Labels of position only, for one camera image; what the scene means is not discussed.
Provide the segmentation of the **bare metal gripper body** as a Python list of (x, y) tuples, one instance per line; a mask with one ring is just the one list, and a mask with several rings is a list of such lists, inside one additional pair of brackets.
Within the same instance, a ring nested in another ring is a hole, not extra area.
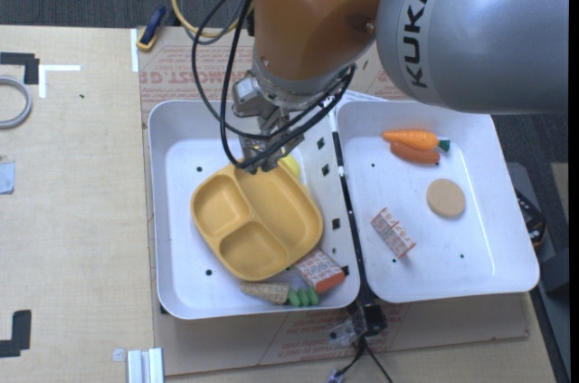
[(250, 121), (250, 130), (238, 133), (244, 154), (265, 153), (284, 139), (287, 141), (274, 154), (289, 154), (304, 139), (302, 134), (291, 138), (291, 129), (275, 135), (290, 122), (290, 110), (272, 102), (253, 74), (246, 74), (233, 85), (232, 96), (234, 115)]

